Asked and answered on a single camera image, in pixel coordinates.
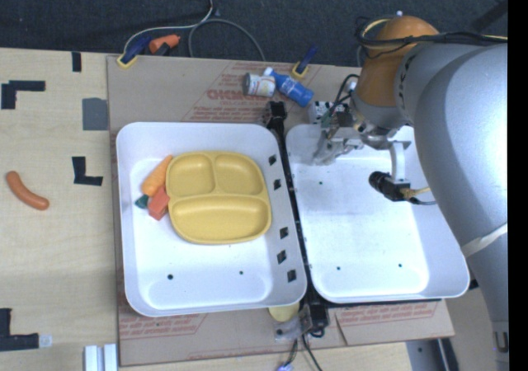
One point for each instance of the yellow divided plate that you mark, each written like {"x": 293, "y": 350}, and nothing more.
{"x": 218, "y": 200}

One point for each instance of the brown cardboard board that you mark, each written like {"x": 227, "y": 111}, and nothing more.
{"x": 165, "y": 89}

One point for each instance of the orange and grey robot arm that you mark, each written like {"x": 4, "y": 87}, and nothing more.
{"x": 458, "y": 114}

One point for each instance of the black cylinder on white bracket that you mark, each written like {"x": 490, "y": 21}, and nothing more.
{"x": 389, "y": 186}

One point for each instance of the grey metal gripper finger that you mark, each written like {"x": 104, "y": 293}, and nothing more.
{"x": 340, "y": 151}
{"x": 321, "y": 153}

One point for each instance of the yellow round object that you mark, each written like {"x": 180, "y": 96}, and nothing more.
{"x": 284, "y": 312}

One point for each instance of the blue bottle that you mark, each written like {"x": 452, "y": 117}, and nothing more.
{"x": 293, "y": 88}

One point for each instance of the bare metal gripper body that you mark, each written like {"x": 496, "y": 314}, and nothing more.
{"x": 350, "y": 130}

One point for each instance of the white can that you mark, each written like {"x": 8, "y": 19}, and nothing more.
{"x": 260, "y": 85}

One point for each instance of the white black spotted carton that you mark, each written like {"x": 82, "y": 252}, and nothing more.
{"x": 321, "y": 109}

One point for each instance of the white plastic tray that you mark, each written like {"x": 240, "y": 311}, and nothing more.
{"x": 206, "y": 274}
{"x": 363, "y": 237}

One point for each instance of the orange sausage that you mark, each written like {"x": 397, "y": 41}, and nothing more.
{"x": 24, "y": 194}

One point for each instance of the orange carrot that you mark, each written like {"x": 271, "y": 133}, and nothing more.
{"x": 154, "y": 179}

